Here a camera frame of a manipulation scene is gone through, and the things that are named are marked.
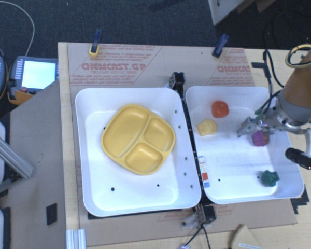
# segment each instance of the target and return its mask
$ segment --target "wooden table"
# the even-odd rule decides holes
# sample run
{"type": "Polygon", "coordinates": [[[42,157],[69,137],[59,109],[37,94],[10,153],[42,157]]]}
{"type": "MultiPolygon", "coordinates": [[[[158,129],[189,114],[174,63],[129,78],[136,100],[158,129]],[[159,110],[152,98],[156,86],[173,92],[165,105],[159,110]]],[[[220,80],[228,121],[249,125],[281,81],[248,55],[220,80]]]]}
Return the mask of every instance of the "wooden table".
{"type": "MultiPolygon", "coordinates": [[[[62,118],[62,139],[63,139],[63,163],[64,163],[64,186],[65,186],[65,212],[66,229],[78,230],[78,200],[75,176],[75,155],[72,125],[72,106],[70,103],[69,69],[68,69],[68,43],[59,43],[60,63],[60,96],[61,96],[61,118],[62,118]]],[[[262,49],[245,49],[249,63],[262,61],[262,49]]],[[[285,56],[288,51],[270,50],[277,77],[281,82],[286,82],[292,73],[292,69],[285,65],[285,56]]],[[[267,87],[267,81],[260,70],[251,68],[256,86],[267,87]]],[[[274,83],[274,91],[279,87],[274,83]]],[[[304,136],[289,134],[292,147],[305,151],[304,136]]],[[[301,169],[306,190],[309,196],[307,206],[299,207],[299,214],[296,216],[298,223],[279,227],[268,227],[251,229],[251,232],[263,246],[263,248],[290,248],[302,249],[311,248],[311,171],[301,169]]],[[[232,232],[221,232],[209,234],[211,248],[225,249],[229,247],[232,232]]],[[[124,244],[112,244],[90,247],[93,249],[127,249],[127,248],[179,248],[190,239],[188,237],[173,237],[170,239],[159,239],[151,241],[140,241],[124,244]]],[[[207,248],[204,235],[198,235],[190,245],[192,248],[207,248]]]]}

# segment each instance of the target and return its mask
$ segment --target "white tray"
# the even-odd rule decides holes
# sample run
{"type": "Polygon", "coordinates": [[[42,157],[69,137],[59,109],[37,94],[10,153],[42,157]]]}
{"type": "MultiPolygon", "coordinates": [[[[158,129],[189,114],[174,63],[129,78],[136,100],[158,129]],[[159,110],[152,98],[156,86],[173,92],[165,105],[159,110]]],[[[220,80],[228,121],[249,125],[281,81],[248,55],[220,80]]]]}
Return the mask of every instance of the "white tray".
{"type": "Polygon", "coordinates": [[[187,90],[186,101],[191,118],[196,150],[200,158],[207,197],[218,204],[295,198],[302,194],[304,184],[299,166],[285,157],[291,147],[286,132],[270,136],[263,147],[253,145],[251,135],[237,137],[237,129],[248,117],[255,117],[267,99],[268,90],[261,87],[202,87],[187,90]],[[229,114],[214,118],[211,105],[225,101],[229,114]],[[213,119],[218,130],[214,135],[200,136],[196,125],[204,119],[213,119]],[[261,183],[265,170],[276,171],[280,180],[276,186],[261,183]]]}
{"type": "Polygon", "coordinates": [[[75,99],[83,201],[98,217],[192,208],[201,198],[189,132],[179,95],[168,88],[87,88],[75,99]],[[101,135],[123,106],[138,104],[166,120],[176,142],[158,171],[138,175],[112,161],[101,135]]]}

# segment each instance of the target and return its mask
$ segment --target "blue clamp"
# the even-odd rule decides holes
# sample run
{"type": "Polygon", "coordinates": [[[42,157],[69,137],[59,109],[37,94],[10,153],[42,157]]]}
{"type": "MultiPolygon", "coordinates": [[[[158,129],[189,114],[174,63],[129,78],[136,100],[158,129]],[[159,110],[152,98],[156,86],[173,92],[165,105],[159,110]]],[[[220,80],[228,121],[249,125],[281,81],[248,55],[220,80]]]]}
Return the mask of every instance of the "blue clamp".
{"type": "Polygon", "coordinates": [[[89,55],[92,57],[96,57],[99,52],[99,43],[102,39],[102,30],[97,29],[95,31],[94,39],[93,39],[93,44],[91,44],[90,49],[89,49],[89,55]]]}
{"type": "Polygon", "coordinates": [[[218,39],[216,43],[216,47],[212,53],[213,56],[219,58],[222,53],[222,48],[226,45],[229,40],[229,36],[227,34],[223,34],[220,39],[218,39]]]}

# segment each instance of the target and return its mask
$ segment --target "device screen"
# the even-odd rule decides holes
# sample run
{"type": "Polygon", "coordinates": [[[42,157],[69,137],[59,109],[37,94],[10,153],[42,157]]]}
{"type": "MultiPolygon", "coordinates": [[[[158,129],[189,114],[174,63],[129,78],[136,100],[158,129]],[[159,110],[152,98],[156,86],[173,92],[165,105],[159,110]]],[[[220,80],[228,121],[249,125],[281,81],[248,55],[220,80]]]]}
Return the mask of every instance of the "device screen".
{"type": "Polygon", "coordinates": [[[25,61],[22,86],[44,89],[55,81],[55,63],[25,61]]]}

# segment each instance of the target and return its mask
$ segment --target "purple object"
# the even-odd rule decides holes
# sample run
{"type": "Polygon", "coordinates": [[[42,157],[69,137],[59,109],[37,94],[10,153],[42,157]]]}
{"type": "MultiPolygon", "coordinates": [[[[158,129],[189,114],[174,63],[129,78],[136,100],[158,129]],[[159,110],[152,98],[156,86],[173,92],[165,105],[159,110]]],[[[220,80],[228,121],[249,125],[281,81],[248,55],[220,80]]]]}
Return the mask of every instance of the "purple object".
{"type": "Polygon", "coordinates": [[[270,137],[268,134],[264,133],[263,131],[259,130],[252,135],[253,144],[257,147],[265,146],[269,143],[270,137]]]}

